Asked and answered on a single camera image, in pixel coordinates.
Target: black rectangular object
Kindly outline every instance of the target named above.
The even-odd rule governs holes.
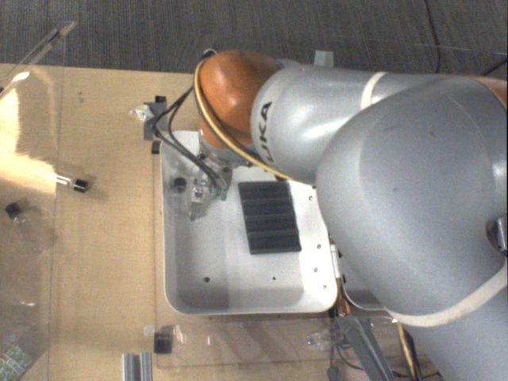
[[[238,185],[251,254],[302,250],[287,182]]]

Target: white strap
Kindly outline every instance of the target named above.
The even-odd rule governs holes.
[[[372,104],[372,93],[374,92],[374,87],[377,82],[379,82],[379,80],[386,74],[386,72],[377,72],[368,80],[367,84],[364,87],[364,92],[362,93],[362,100],[360,103],[360,108],[362,110],[367,109]]]
[[[414,316],[409,314],[397,314],[388,310],[388,313],[400,321],[403,325],[415,327],[434,327],[447,325],[456,321],[471,312],[479,309],[489,302],[499,291],[506,287],[508,268],[506,267],[506,259],[501,269],[494,274],[492,278],[486,281],[480,288],[472,294],[462,299],[460,302],[448,309],[442,310],[435,314],[425,314],[422,316]]]

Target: transparent plastic sheet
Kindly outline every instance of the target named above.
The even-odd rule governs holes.
[[[344,50],[334,52],[335,67],[349,67],[369,71],[398,73],[438,73],[480,75],[506,59],[506,50],[483,52],[474,48],[415,44],[398,47],[393,41],[343,41]],[[489,76],[506,80],[506,65]],[[330,319],[326,314],[307,315],[244,315],[244,316],[187,316],[175,312],[164,293],[162,217],[160,216],[160,169],[154,165],[155,231],[157,241],[156,331],[169,336],[170,354],[158,354],[154,362],[175,375],[185,374],[186,368],[203,368],[201,373],[213,373],[212,368],[226,366],[232,371],[244,371],[259,379],[273,374],[286,379],[297,368],[293,379],[328,379],[326,370],[330,360]],[[353,310],[353,314],[376,315],[376,312]],[[396,324],[381,314],[372,316],[373,332],[391,369],[407,374],[399,346]],[[360,366],[352,348],[342,351],[351,364]],[[425,352],[418,350],[422,372],[436,372]],[[334,363],[341,371],[341,379],[367,380],[366,374],[349,367],[335,354]]]
[[[48,378],[52,246],[65,36],[57,25],[0,67],[0,379]]]

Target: carpeted floor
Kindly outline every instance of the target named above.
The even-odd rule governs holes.
[[[78,67],[190,71],[208,47],[303,62],[327,50],[336,65],[389,71],[478,73],[506,58],[508,0],[427,2],[0,0],[0,62],[65,20],[78,22],[66,58]],[[506,79],[506,65],[494,75]]]

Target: gray robotic arm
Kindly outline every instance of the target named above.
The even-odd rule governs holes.
[[[252,110],[256,151],[317,185],[342,254],[447,381],[508,374],[506,257],[487,237],[506,216],[504,95],[464,77],[294,65]]]

